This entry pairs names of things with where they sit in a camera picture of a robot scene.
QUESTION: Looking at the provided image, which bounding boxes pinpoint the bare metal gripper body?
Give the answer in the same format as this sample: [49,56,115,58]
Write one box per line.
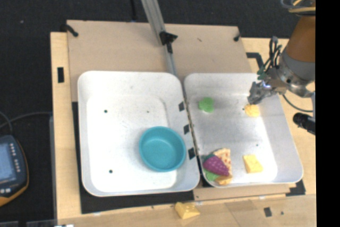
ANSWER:
[265,68,316,98]

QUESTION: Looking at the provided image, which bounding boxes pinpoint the yellow round biscuit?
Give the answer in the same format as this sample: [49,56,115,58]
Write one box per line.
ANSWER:
[244,104,261,119]

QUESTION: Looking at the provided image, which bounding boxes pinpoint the white plastic tray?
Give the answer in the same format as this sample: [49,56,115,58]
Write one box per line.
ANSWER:
[76,70,201,198]
[183,72,304,189]

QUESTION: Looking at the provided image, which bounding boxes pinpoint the green broccoli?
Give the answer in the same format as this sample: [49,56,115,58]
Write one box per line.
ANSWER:
[198,96,215,114]

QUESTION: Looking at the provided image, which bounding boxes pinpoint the yellow cheese block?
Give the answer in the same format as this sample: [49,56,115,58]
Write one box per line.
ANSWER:
[242,154,265,174]

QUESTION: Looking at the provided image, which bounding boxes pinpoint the pizza slice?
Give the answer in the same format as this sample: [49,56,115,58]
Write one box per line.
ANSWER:
[213,148,233,176]

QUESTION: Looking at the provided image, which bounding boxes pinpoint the purple grapes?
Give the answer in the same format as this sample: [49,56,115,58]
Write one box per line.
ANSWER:
[203,155,230,177]

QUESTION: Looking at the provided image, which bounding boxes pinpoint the thin black and white rod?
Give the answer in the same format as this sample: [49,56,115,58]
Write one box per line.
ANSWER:
[165,44,202,166]

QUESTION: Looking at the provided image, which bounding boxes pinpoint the orange bread piece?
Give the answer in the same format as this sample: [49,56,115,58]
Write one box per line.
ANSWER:
[215,175,233,186]

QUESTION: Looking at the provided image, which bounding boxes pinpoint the green leaf toy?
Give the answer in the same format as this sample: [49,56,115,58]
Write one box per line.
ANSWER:
[203,167,221,183]

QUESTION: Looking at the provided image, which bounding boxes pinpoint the teal bowl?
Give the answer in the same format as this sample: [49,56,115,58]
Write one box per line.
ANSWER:
[138,125,187,173]

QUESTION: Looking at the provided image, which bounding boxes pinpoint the yellow cheese wedge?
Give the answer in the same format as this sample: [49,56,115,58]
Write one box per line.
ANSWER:
[174,201,201,220]

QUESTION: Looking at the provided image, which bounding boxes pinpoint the brown cardboard board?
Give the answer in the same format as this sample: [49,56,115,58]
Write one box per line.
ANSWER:
[65,19,298,201]

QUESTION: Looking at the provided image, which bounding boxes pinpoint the black cylinder on white bracket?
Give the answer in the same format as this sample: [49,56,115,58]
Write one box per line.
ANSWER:
[292,90,316,137]

